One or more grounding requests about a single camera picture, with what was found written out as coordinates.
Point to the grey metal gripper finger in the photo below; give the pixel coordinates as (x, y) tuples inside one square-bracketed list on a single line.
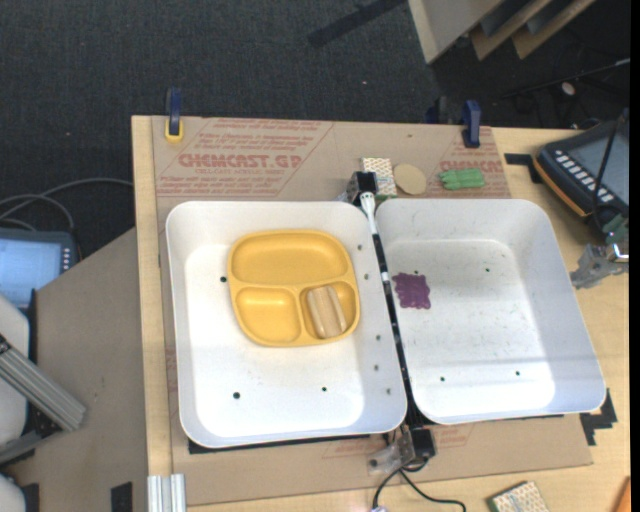
[(593, 256), (586, 278)]

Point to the thin black and white rod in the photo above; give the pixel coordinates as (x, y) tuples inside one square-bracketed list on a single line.
[(381, 250)]

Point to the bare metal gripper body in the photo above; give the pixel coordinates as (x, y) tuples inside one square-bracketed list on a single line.
[(618, 251)]

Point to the brown cardboard board red print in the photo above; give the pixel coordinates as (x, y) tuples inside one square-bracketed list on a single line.
[(320, 150)]

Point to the tan round biscuit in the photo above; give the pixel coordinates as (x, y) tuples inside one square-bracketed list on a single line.
[(410, 178)]

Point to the white patterned packet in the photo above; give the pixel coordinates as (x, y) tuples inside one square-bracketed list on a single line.
[(520, 499), (380, 170)]

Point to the white plastic tray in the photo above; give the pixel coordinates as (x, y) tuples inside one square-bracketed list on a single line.
[(280, 390), (490, 350)]

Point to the yellow divided plate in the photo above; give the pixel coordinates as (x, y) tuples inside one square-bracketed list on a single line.
[(280, 260)]

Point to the green asparagus bundle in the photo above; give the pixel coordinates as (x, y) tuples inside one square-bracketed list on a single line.
[(461, 178)]

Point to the tan bread bun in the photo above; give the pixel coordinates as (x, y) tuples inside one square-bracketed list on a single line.
[(327, 311)]

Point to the purple grapes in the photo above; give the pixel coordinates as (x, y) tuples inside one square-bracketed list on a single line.
[(412, 292)]

